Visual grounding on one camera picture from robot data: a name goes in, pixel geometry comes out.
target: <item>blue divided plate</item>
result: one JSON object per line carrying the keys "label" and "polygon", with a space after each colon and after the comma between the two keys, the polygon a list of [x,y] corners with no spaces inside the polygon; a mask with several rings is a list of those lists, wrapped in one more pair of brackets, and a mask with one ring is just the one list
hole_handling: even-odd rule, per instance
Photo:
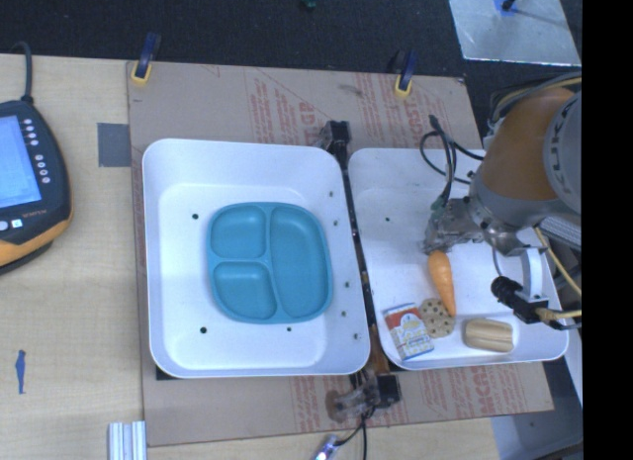
{"label": "blue divided plate", "polygon": [[211,289],[220,308],[242,322],[303,322],[332,296],[322,227],[306,209],[276,202],[223,207],[209,223]]}

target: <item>toy carrot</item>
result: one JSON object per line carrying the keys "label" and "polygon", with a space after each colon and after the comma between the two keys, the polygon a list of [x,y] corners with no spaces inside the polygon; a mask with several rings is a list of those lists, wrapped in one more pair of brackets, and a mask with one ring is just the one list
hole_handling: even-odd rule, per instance
{"label": "toy carrot", "polygon": [[444,251],[434,250],[428,255],[428,271],[437,288],[439,298],[451,317],[455,317],[455,287],[453,286],[453,272],[451,262]]}

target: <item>cardboard sheet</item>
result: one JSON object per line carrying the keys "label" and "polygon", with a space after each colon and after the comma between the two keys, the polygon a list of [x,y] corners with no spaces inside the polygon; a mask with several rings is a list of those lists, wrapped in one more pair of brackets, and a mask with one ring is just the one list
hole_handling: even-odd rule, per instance
{"label": "cardboard sheet", "polygon": [[[149,81],[130,80],[136,273],[142,391],[149,446],[349,429],[325,407],[346,376],[175,380],[161,376],[148,349],[141,158],[161,138],[312,145],[329,120],[348,121],[350,152],[417,147],[428,116],[469,148],[481,147],[460,79],[416,76],[394,95],[395,75],[157,62]],[[548,411],[553,401],[541,363],[398,373],[403,399],[369,426]]]}

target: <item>blue marker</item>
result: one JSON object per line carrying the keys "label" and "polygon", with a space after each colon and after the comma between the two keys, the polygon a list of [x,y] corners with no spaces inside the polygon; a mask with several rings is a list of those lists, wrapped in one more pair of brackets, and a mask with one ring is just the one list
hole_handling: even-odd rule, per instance
{"label": "blue marker", "polygon": [[516,13],[518,13],[518,8],[516,8],[516,5],[511,2],[510,6],[505,9],[503,5],[507,1],[508,0],[495,0],[495,8],[497,8],[503,17],[513,17]]}
{"label": "blue marker", "polygon": [[20,349],[18,352],[18,359],[16,360],[16,373],[18,374],[18,388],[20,395],[26,393],[24,391],[24,372],[27,369],[27,362],[25,360],[26,356],[27,352]]}

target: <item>cookie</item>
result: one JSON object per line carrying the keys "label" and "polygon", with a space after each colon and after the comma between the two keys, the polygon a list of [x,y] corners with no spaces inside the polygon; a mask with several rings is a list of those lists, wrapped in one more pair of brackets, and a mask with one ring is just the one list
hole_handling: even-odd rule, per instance
{"label": "cookie", "polygon": [[424,300],[422,305],[419,306],[419,315],[430,337],[445,337],[450,335],[455,329],[455,318],[451,318],[440,299],[429,298]]}

